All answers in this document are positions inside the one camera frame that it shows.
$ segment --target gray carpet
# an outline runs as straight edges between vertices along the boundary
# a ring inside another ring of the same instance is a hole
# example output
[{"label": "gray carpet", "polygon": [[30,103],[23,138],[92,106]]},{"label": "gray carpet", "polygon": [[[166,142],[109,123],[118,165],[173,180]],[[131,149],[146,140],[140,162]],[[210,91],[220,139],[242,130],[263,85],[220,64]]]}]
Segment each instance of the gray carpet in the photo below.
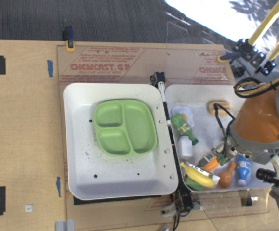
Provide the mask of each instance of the gray carpet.
[{"label": "gray carpet", "polygon": [[[256,1],[229,2],[237,13],[262,21],[278,0]],[[62,40],[68,25],[73,26],[76,41],[214,43],[229,51],[235,43],[165,0],[0,0],[0,39]],[[279,40],[279,19],[269,34]],[[276,62],[277,68],[268,77],[260,76],[262,81],[279,77],[279,56]],[[279,205],[279,192],[271,194]]]}]

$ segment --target black cable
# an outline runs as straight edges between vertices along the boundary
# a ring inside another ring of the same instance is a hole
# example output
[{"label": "black cable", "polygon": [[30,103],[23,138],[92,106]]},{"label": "black cable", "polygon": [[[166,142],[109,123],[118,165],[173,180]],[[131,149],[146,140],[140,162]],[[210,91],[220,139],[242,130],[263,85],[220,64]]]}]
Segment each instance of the black cable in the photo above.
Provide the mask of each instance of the black cable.
[{"label": "black cable", "polygon": [[175,215],[174,216],[174,221],[173,221],[173,231],[175,231],[178,228],[179,222],[180,222],[180,216]]},{"label": "black cable", "polygon": [[175,192],[175,198],[176,198],[176,200],[178,199],[178,197],[179,197],[179,191],[177,190],[177,191]]},{"label": "black cable", "polygon": [[[223,149],[222,149],[222,154],[223,154],[223,158],[226,157],[226,147],[227,147],[227,139],[228,139],[228,136],[229,136],[229,128],[231,126],[231,124],[233,123],[235,117],[226,109],[224,108],[222,105],[220,105],[219,103],[215,103],[214,105],[214,109],[215,109],[215,118],[217,120],[217,123],[219,124],[221,130],[222,130],[222,133],[223,133],[223,140],[224,140],[224,145],[223,145]],[[224,110],[231,118],[232,120],[228,123],[227,125],[227,128],[226,128],[226,132],[224,131],[224,127],[223,127],[223,124],[221,122],[221,119],[220,117],[218,116],[218,108],[221,108],[222,110]]]},{"label": "black cable", "polygon": [[186,217],[190,213],[190,210],[187,211],[186,214],[184,214],[184,215],[182,215],[181,213],[183,213],[183,211],[179,212],[178,215],[183,218],[183,217]]},{"label": "black cable", "polygon": [[262,83],[261,86],[256,86],[255,88],[251,88],[247,90],[239,90],[241,87],[244,87],[246,85],[258,85],[258,84],[261,84],[261,82],[253,77],[245,78],[239,81],[236,85],[234,85],[235,94],[241,98],[252,98],[252,97],[259,96],[277,87],[279,85],[279,78],[269,82],[268,84]]}]

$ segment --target green plate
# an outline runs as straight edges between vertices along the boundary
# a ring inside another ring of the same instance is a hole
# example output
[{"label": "green plate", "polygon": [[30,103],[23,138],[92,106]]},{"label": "green plate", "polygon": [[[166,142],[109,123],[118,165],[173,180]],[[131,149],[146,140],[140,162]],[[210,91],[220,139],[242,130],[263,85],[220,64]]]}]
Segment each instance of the green plate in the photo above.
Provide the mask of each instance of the green plate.
[{"label": "green plate", "polygon": [[157,145],[151,111],[139,100],[100,103],[94,112],[94,127],[99,147],[111,156],[143,155]]}]

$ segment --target metal bracket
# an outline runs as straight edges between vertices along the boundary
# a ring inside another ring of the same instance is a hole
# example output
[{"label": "metal bracket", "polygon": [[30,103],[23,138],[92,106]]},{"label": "metal bracket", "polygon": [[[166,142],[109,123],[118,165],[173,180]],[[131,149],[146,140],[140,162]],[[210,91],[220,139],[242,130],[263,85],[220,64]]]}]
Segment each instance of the metal bracket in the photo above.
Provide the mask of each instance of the metal bracket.
[{"label": "metal bracket", "polygon": [[170,205],[164,207],[161,211],[164,218],[172,219],[178,214],[176,202],[172,202]]},{"label": "metal bracket", "polygon": [[253,206],[253,202],[256,203],[255,200],[258,199],[257,197],[252,198],[249,190],[239,191],[239,196],[241,199],[241,206],[243,207]]},{"label": "metal bracket", "polygon": [[194,210],[203,210],[201,205],[200,205],[200,201],[199,200],[193,201],[193,209]]},{"label": "metal bracket", "polygon": [[265,59],[266,55],[263,54],[262,52],[258,52],[254,55],[254,57],[250,60],[251,65],[254,68],[258,68],[259,65],[263,62]]},{"label": "metal bracket", "polygon": [[259,153],[253,154],[253,155],[249,155],[249,158],[247,160],[265,165],[268,162],[270,162],[274,156],[275,156],[274,153],[263,151],[263,152],[259,152]]},{"label": "metal bracket", "polygon": [[267,61],[266,64],[259,68],[259,71],[263,73],[265,76],[271,73],[271,71],[276,67],[276,63],[274,61]]},{"label": "metal bracket", "polygon": [[233,51],[240,52],[246,61],[250,61],[258,53],[258,50],[248,43],[248,39],[240,39],[233,47]]},{"label": "metal bracket", "polygon": [[74,220],[56,221],[55,231],[75,231]]}]

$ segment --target green bottle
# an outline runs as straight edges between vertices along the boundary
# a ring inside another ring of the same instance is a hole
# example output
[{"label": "green bottle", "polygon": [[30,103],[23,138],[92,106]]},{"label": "green bottle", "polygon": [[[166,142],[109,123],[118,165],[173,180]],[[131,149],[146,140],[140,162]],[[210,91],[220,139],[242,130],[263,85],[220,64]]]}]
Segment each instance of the green bottle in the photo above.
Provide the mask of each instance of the green bottle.
[{"label": "green bottle", "polygon": [[189,137],[190,140],[192,140],[192,144],[196,145],[199,141],[198,139],[193,135],[192,128],[189,126],[189,124],[183,119],[180,113],[174,114],[170,118],[173,126],[179,131],[181,135],[186,135]]}]

